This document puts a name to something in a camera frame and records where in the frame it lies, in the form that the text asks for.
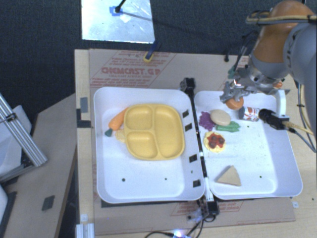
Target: toy carrot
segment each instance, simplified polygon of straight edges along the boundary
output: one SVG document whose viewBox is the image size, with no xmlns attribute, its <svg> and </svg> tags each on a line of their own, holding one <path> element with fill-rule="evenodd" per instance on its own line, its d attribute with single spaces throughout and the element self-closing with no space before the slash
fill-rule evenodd
<svg viewBox="0 0 317 238">
<path fill-rule="evenodd" d="M 111 121 L 108 124 L 109 129 L 105 132 L 106 136 L 110 137 L 113 130 L 120 129 L 121 125 L 123 124 L 124 114 L 127 111 L 127 109 L 128 108 L 124 109 L 119 114 L 117 114 L 114 118 L 111 119 Z"/>
</svg>

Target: white food tray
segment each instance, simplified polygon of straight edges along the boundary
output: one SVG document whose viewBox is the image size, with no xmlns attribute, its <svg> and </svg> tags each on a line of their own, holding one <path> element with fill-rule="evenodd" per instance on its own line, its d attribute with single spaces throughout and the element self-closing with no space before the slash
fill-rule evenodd
<svg viewBox="0 0 317 238">
<path fill-rule="evenodd" d="M 185 149 L 177 158 L 145 161 L 133 157 L 115 136 L 104 135 L 109 121 L 124 108 L 136 104 L 166 104 L 175 108 L 185 131 Z M 94 95 L 97 155 L 97 191 L 109 203 L 187 201 L 205 191 L 202 166 L 188 96 L 179 90 L 104 87 Z M 189 161 L 191 156 L 197 160 Z"/>
<path fill-rule="evenodd" d="M 241 126 L 238 132 L 213 129 L 226 140 L 226 147 L 220 153 L 208 151 L 202 142 L 212 193 L 223 200 L 286 197 L 301 193 L 303 184 L 287 131 L 276 130 L 261 120 L 238 119 L 238 111 L 229 109 L 219 100 L 221 94 L 202 91 L 195 96 L 198 120 L 201 112 L 221 109 Z M 276 111 L 276 100 L 273 96 L 257 93 L 244 97 L 244 106 Z M 205 132 L 207 130 L 200 126 L 202 141 Z M 231 165 L 236 168 L 242 185 L 215 182 Z"/>
</svg>

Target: yellow plate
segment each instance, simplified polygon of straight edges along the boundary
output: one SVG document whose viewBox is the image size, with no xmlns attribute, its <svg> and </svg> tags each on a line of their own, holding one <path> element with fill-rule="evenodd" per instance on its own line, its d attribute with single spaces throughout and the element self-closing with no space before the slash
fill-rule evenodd
<svg viewBox="0 0 317 238">
<path fill-rule="evenodd" d="M 140 104 L 124 116 L 124 134 L 129 152 L 142 160 L 170 160 L 185 148 L 182 121 L 168 105 Z"/>
</svg>

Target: orange carrot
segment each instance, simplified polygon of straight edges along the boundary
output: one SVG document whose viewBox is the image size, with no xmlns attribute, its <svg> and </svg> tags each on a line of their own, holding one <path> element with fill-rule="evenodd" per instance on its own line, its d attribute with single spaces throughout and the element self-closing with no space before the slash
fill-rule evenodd
<svg viewBox="0 0 317 238">
<path fill-rule="evenodd" d="M 120 129 L 121 125 L 123 124 L 124 114 L 127 111 L 127 109 L 128 108 L 124 109 L 119 114 L 117 114 L 114 118 L 111 119 L 111 121 L 108 124 L 109 128 L 111 128 L 112 130 Z"/>
</svg>

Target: reflective metal sheet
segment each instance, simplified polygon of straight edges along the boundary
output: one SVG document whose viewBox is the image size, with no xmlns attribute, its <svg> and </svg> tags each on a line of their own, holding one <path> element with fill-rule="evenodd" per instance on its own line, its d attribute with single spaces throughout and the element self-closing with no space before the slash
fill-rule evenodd
<svg viewBox="0 0 317 238">
<path fill-rule="evenodd" d="M 155 40 L 150 0 L 82 0 L 84 40 L 153 43 Z"/>
</svg>

